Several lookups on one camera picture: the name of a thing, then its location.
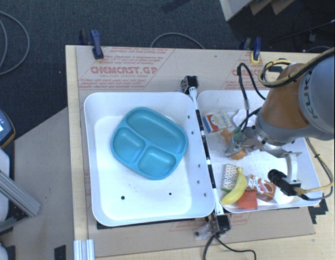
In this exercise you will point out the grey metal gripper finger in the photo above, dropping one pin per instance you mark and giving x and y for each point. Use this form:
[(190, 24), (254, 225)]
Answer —
[(248, 150), (232, 148)]

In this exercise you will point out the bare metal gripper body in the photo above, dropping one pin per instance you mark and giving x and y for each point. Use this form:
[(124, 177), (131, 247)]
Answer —
[(251, 139)]

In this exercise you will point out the orange carrot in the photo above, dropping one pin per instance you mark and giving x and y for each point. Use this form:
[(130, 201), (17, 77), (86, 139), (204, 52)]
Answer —
[(226, 135)]

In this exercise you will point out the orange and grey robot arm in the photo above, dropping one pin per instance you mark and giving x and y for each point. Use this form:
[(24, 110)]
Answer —
[(286, 104)]

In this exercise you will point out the white plastic tray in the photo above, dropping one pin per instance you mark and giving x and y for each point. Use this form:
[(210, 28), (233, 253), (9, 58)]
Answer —
[(145, 199), (264, 164)]

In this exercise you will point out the thin black and white rod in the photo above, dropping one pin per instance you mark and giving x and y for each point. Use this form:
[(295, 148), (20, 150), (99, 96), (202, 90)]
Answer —
[(207, 156)]

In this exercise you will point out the orange checkered white carton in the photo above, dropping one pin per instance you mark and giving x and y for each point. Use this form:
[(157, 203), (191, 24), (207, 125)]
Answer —
[(229, 176)]

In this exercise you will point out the red and white carton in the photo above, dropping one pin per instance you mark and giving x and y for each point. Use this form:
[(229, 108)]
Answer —
[(216, 122)]

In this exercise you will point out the brown and white carton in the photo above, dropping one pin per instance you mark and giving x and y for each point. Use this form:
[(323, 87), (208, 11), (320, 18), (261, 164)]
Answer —
[(262, 187)]

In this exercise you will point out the yellow banana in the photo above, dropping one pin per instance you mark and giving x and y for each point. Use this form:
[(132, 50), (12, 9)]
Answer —
[(236, 189)]

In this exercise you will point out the orange pizza slice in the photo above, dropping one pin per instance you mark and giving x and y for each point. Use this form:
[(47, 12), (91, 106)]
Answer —
[(248, 200)]

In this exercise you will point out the blue divided plate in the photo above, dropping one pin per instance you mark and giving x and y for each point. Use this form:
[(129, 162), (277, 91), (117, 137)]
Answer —
[(148, 142)]

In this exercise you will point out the brown cardboard board red print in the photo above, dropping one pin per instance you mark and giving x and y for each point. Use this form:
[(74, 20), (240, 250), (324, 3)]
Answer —
[(124, 69)]

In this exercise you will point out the black cylinder on white bracket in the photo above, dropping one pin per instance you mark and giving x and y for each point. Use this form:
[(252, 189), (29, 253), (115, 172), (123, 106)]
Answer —
[(281, 180)]

